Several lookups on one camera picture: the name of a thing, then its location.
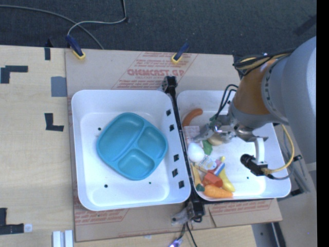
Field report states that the brown cardboard board, red print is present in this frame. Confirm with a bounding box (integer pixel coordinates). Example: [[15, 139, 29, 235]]
[[64, 47, 283, 243]]

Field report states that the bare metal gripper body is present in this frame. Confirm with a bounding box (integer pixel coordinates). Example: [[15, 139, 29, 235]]
[[212, 115, 259, 143]]

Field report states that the pink and white packet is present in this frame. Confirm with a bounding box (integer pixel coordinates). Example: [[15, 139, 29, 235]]
[[183, 126, 202, 142]]

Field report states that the red, white and blue carton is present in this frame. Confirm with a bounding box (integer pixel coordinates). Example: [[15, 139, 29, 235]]
[[214, 160, 226, 177]]

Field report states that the yellow fries-shaped toy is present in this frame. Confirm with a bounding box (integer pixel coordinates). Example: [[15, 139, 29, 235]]
[[191, 163, 203, 188]]

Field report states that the orange carrot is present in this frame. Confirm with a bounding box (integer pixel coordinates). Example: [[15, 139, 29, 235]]
[[196, 184, 234, 199]]

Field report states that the beige bread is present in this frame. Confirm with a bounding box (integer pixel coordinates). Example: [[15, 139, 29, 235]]
[[207, 135, 225, 147]]

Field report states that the green leaf-shaped toy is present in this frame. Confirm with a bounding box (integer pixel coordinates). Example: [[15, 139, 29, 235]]
[[202, 139, 214, 156]]

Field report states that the small white bottle, yellow label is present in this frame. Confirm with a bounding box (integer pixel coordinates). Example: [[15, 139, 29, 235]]
[[197, 155, 218, 172]]

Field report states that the black block with thin wires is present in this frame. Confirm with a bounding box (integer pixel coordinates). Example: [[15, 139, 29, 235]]
[[189, 200, 207, 220], [161, 76, 179, 94]]

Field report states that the yellow banana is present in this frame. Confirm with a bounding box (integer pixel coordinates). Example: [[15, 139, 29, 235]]
[[218, 168, 236, 193]]

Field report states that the blue divided plate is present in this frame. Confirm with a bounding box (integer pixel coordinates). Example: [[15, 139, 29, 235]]
[[96, 112, 169, 181]]

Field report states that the orange sausage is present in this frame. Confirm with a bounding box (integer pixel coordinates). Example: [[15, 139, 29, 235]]
[[181, 108, 204, 127]]

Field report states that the white plastic tray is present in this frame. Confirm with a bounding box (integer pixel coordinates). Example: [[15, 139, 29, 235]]
[[176, 90, 292, 202], [71, 89, 192, 212]]

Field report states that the black cylinder on white bracket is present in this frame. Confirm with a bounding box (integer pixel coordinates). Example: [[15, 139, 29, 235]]
[[240, 135, 269, 177]]

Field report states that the white egg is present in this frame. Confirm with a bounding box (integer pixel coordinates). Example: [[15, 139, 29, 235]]
[[187, 142, 205, 163]]

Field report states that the red-orange cup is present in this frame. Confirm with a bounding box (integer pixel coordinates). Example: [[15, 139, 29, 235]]
[[202, 171, 224, 188]]

